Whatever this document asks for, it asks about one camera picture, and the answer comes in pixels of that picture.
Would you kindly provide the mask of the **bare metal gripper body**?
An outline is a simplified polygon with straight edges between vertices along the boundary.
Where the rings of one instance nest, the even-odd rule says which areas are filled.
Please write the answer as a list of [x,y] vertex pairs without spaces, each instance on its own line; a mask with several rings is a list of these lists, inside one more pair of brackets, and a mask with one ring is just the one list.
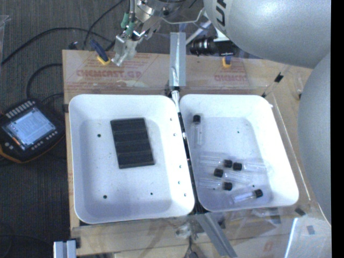
[[148,40],[160,28],[160,21],[161,17],[148,5],[148,0],[128,0],[118,38],[122,41]]

